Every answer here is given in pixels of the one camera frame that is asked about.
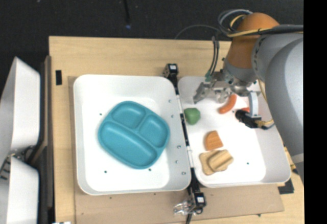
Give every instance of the wooden table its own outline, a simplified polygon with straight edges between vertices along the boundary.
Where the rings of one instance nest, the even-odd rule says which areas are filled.
[[[167,63],[178,64],[179,77],[203,76],[212,60],[212,42],[50,37],[49,45],[56,221],[77,224],[105,223],[109,220],[111,223],[184,222],[185,217],[172,216],[171,206],[175,200],[179,202],[185,196],[185,191],[94,198],[78,189],[74,178],[68,78],[83,74],[158,76]],[[226,55],[229,45],[227,41],[220,43],[217,70],[222,67],[221,59]],[[277,185],[204,189],[208,206],[203,214],[195,216],[193,220],[207,224],[304,223],[303,185],[296,174],[292,174],[292,181],[295,193],[282,196],[279,195]],[[259,213],[272,214],[258,217],[256,214]]]

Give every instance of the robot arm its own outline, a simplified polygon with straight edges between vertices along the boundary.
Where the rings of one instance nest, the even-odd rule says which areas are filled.
[[[303,27],[279,25],[263,13],[241,13],[245,13],[242,22],[230,33],[231,28],[222,26],[226,14],[220,15],[222,32],[233,40],[223,70],[214,72],[209,82],[199,86],[194,102],[205,98],[209,90],[220,95],[220,103],[233,93],[247,96],[252,102],[250,112],[236,112],[236,116],[247,126],[260,127],[256,124],[260,118],[251,110],[256,107],[255,94],[248,88],[256,80],[264,82],[273,122],[304,184],[303,34],[295,33]]]

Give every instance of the table surface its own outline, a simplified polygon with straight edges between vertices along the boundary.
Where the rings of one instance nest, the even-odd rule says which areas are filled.
[[[220,42],[217,70],[222,67],[230,42]],[[83,74],[160,75],[167,63],[177,63],[179,77],[203,76],[212,60],[212,41],[57,37],[49,38],[51,60],[51,120],[54,153],[56,221],[76,221],[68,77]],[[56,71],[62,84],[56,85]],[[304,223],[304,187],[291,176],[295,192],[281,196],[285,210],[275,213],[196,220],[195,223]],[[270,193],[276,193],[273,187]]]

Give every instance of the blue plate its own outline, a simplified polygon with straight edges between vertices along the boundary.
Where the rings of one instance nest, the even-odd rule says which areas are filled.
[[[101,146],[135,169],[152,166],[165,149],[169,137],[169,126],[160,116],[132,101],[116,105],[98,131]]]

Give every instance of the green toy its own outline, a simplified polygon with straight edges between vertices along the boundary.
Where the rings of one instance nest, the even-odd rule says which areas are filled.
[[[201,113],[197,108],[186,108],[184,109],[184,115],[185,115],[185,119],[186,121],[190,124],[190,125],[194,125],[196,124],[200,117],[201,117]]]

